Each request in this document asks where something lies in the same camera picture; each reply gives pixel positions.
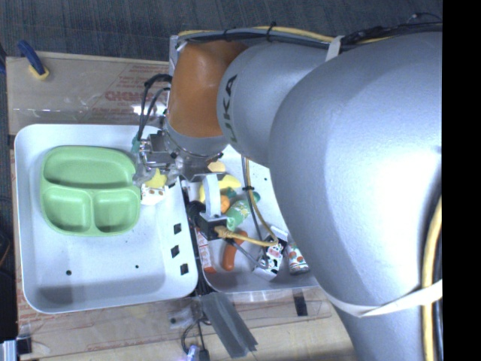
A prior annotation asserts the orange sausage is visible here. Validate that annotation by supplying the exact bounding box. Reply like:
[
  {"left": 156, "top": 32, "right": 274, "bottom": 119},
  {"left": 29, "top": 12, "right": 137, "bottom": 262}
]
[{"left": 221, "top": 229, "right": 249, "bottom": 272}]

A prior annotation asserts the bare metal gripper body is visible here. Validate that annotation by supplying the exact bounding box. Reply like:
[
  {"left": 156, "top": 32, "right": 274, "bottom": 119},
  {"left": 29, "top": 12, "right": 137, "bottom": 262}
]
[{"left": 138, "top": 130, "right": 223, "bottom": 183}]

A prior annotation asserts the white carton with orange dots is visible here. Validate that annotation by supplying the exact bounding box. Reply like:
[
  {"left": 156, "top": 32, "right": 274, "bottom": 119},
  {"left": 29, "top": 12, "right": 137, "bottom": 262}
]
[{"left": 140, "top": 184, "right": 169, "bottom": 207}]

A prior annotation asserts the black and white cow carton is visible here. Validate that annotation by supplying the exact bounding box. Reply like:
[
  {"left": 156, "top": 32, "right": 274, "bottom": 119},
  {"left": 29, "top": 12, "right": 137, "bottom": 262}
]
[{"left": 253, "top": 225, "right": 289, "bottom": 282}]

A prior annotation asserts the orange carrot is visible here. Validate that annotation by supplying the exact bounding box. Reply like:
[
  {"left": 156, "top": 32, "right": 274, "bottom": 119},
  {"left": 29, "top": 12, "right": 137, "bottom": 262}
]
[{"left": 219, "top": 188, "right": 237, "bottom": 214}]

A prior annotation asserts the black cylinder on white bracket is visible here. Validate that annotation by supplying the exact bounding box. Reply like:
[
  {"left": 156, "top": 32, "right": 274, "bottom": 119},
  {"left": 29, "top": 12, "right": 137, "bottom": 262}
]
[{"left": 186, "top": 173, "right": 229, "bottom": 242}]

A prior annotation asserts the green and yellow packet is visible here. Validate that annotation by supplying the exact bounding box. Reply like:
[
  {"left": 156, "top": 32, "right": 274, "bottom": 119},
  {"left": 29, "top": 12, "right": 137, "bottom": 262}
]
[{"left": 225, "top": 190, "right": 261, "bottom": 233}]

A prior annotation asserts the yellow toy food piece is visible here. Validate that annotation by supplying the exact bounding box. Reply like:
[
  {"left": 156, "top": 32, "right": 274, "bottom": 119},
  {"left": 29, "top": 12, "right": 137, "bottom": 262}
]
[{"left": 144, "top": 167, "right": 168, "bottom": 190}]

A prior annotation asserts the white carton with orange print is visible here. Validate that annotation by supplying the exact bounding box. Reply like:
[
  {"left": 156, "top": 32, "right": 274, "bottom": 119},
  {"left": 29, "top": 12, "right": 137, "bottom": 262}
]
[{"left": 195, "top": 226, "right": 218, "bottom": 275}]

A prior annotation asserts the green divided plate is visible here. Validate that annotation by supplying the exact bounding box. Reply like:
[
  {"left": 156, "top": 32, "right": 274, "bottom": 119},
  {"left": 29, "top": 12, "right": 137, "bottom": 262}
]
[{"left": 38, "top": 144, "right": 142, "bottom": 238}]

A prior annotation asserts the white plastic tray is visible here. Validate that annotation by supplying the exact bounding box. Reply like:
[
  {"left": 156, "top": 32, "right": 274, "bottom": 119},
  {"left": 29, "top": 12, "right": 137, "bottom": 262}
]
[
  {"left": 14, "top": 123, "right": 199, "bottom": 314},
  {"left": 179, "top": 144, "right": 321, "bottom": 293}
]

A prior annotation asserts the yellow banana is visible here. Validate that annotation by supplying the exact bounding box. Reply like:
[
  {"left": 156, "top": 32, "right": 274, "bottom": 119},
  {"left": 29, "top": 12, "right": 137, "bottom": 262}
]
[{"left": 198, "top": 172, "right": 242, "bottom": 203}]

